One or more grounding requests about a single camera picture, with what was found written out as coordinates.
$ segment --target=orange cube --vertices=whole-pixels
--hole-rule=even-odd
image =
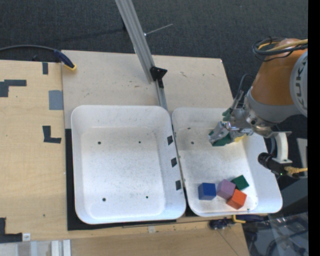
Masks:
[[[232,197],[226,201],[226,204],[238,210],[244,206],[246,198],[247,194],[243,193],[239,189],[235,189]]]

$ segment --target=blue block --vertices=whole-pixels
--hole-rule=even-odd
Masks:
[[[202,183],[198,186],[199,200],[212,200],[217,196],[216,184]]]

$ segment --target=dark background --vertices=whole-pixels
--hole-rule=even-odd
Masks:
[[[241,77],[255,76],[261,62],[251,47],[272,37],[308,38],[306,0],[133,0],[154,55],[222,59],[235,96]],[[113,0],[0,0],[0,48],[34,44],[59,50],[134,53],[129,35]],[[41,49],[0,51],[2,60],[56,61]],[[292,131],[288,138],[289,159],[301,167],[297,138],[307,139],[307,118],[292,116],[279,126]],[[295,182],[281,177],[283,189]]]

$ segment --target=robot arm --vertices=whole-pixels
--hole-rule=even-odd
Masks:
[[[274,43],[274,48],[261,50]],[[209,133],[209,142],[213,146],[224,146],[244,135],[256,133],[264,138],[276,138],[278,148],[280,143],[282,149],[288,148],[283,135],[273,131],[272,127],[293,115],[308,116],[308,40],[268,38],[253,44],[252,50],[257,58],[266,57],[244,96],[243,106],[238,107],[244,95],[242,85],[248,75],[242,77],[232,106],[222,114],[222,121]],[[280,150],[279,153],[281,155],[270,159],[282,164],[282,167],[292,163],[285,159],[285,151],[281,153]],[[266,161],[266,155],[259,158],[265,167]]]

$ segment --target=green cube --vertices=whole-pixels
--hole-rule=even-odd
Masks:
[[[238,190],[244,190],[245,188],[249,187],[249,184],[243,175],[234,178],[231,180],[231,182],[235,184],[235,187]]]

